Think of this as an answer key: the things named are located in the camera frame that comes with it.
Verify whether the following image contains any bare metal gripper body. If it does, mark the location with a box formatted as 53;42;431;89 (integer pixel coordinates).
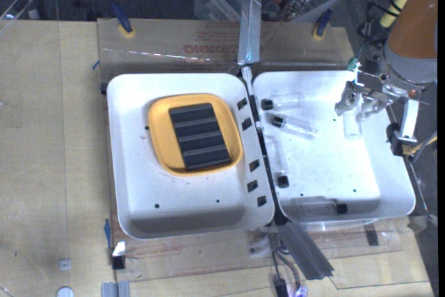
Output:
353;70;429;104

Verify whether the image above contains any clear plastic bottle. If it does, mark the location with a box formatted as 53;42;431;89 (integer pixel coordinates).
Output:
260;93;307;112
342;104;364;141
266;137;291;189
295;200;348;220
270;114;318;141

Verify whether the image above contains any white plastic tray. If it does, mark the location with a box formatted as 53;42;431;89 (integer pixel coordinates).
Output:
252;70;416;223
106;72;276;240

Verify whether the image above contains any thin black and white rod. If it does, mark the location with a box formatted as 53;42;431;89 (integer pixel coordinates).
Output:
240;65;290;226

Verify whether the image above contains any black ribbed rack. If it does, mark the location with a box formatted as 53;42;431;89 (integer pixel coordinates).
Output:
168;102;233;172

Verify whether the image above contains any brown cardboard board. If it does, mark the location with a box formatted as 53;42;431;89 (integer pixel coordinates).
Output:
96;17;432;290

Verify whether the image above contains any orange plate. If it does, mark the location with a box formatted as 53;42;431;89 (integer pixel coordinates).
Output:
147;93;243;177

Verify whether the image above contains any black cylinder on white bracket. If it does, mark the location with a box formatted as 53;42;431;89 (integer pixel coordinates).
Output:
386;99;420;157

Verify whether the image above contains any black block with thin wires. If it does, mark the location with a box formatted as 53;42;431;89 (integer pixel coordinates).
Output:
274;275;289;297

